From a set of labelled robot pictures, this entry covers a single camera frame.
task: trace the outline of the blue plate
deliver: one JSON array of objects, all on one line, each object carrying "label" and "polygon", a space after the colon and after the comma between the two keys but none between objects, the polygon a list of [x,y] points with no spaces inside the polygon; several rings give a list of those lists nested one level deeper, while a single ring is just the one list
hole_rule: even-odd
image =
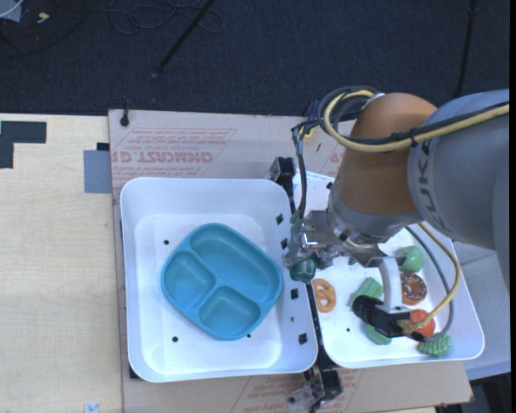
[{"label": "blue plate", "polygon": [[161,273],[168,301],[205,332],[237,340],[251,332],[280,295],[277,263],[243,235],[202,225],[175,249]]}]

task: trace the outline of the white tray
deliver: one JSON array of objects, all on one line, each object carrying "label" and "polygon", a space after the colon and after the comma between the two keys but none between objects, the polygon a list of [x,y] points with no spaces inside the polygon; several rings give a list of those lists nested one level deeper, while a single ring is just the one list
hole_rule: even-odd
[{"label": "white tray", "polygon": [[[306,210],[324,209],[329,197],[327,184],[334,179],[308,173],[307,180]],[[295,176],[294,183],[295,202],[299,203],[301,193],[298,175]],[[455,277],[455,268],[449,257],[418,225],[411,225],[410,228],[426,242],[451,287]],[[429,229],[455,255],[451,239],[432,227]],[[388,243],[379,245],[379,247],[386,254],[395,255],[398,249],[410,245],[417,245],[422,250],[425,264],[418,275],[426,282],[428,293],[420,304],[409,306],[409,308],[430,311],[445,297],[446,292],[438,271],[427,252],[405,229],[398,232]],[[447,332],[451,337],[452,346],[449,354],[439,358],[419,352],[417,350],[418,343],[407,337],[392,338],[389,345],[379,345],[367,336],[364,322],[353,314],[347,303],[352,293],[359,289],[361,283],[368,276],[372,276],[382,283],[377,268],[363,268],[358,263],[349,265],[347,257],[338,257],[333,266],[316,272],[316,277],[324,278],[335,286],[337,301],[335,308],[329,313],[319,312],[318,315],[325,351],[336,364],[347,368],[361,368],[429,361],[464,361],[474,359],[482,353],[484,348],[482,327],[462,274],[460,286],[453,298],[453,321]],[[445,325],[448,313],[446,307],[434,318],[436,331]]]},{"label": "white tray", "polygon": [[[305,285],[293,281],[282,267],[281,243],[291,226],[282,187],[259,179],[137,178],[124,186],[120,210],[128,358],[139,377],[169,382],[300,373],[313,365],[318,347]],[[283,274],[277,303],[250,336],[239,340],[208,335],[181,315],[161,290],[160,274],[170,254],[207,223],[228,225],[243,234],[271,256]]]}]

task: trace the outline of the robotic arm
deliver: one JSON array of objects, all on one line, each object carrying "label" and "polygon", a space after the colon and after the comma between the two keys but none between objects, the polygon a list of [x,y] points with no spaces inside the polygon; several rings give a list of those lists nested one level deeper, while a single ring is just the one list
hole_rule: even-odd
[{"label": "robotic arm", "polygon": [[[440,108],[368,87],[326,96],[293,129],[301,175],[302,137],[312,127],[319,125],[346,150],[326,210],[304,216],[303,176],[285,265],[292,272],[311,263],[326,268],[336,256],[350,255],[364,267],[380,268],[390,290],[385,302],[373,307],[356,300],[353,309],[387,336],[402,334],[394,322],[409,312],[401,308],[398,259],[378,245],[406,225],[426,221],[453,240],[496,250],[509,288],[508,108],[508,89],[463,96]],[[337,130],[344,120],[355,120],[349,137]]]}]

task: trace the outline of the brown donut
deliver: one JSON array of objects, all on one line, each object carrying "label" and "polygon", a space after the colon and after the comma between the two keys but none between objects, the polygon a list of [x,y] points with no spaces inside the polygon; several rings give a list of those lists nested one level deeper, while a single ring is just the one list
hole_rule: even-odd
[{"label": "brown donut", "polygon": [[427,284],[414,272],[401,272],[402,302],[418,305],[427,296]]},{"label": "brown donut", "polygon": [[313,293],[316,295],[317,310],[331,312],[336,305],[335,288],[325,279],[315,279],[311,282]]}]

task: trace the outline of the toy tomato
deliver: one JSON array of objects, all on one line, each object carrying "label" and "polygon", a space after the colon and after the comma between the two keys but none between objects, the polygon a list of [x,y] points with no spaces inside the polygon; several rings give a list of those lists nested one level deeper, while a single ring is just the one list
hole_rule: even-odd
[{"label": "toy tomato", "polygon": [[[410,320],[413,323],[418,323],[422,321],[425,316],[428,315],[428,312],[423,311],[422,309],[413,309],[411,311]],[[436,330],[436,322],[433,321],[433,318],[426,323],[424,326],[422,326],[420,329],[417,329],[416,332],[419,332],[425,337],[430,337],[433,335],[434,331]]]}]

